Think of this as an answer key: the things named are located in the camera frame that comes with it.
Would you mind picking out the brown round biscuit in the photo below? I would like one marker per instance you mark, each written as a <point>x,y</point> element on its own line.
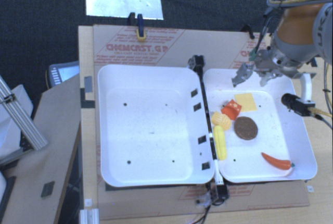
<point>245,128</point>

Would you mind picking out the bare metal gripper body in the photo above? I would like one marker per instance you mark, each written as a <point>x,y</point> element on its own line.
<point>273,64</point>

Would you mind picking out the orange carrot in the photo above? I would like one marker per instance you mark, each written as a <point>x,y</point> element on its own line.
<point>277,161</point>

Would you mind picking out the black cylinder on white bracket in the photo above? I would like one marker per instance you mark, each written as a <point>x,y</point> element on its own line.
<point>296,103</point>

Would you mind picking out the thin black and white rod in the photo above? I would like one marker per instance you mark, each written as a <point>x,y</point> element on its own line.
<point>208,118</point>

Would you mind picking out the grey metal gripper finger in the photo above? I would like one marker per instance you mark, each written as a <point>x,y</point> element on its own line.
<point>242,75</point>
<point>266,77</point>

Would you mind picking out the white plastic tray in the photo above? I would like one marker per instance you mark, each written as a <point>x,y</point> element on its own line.
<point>275,147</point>
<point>148,124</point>

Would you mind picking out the yellow cheese slice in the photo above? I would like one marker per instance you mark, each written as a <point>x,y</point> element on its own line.
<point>245,102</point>

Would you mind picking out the yellow ridged toy shell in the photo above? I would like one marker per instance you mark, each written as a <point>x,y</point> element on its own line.
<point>221,120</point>

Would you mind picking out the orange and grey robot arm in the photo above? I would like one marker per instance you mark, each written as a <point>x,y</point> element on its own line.
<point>299,22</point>

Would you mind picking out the yellow corn cob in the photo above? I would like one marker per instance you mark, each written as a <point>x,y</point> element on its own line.
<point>220,142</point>

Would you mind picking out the brown cardboard board red print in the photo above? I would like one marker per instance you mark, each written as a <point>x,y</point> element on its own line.
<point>166,45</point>

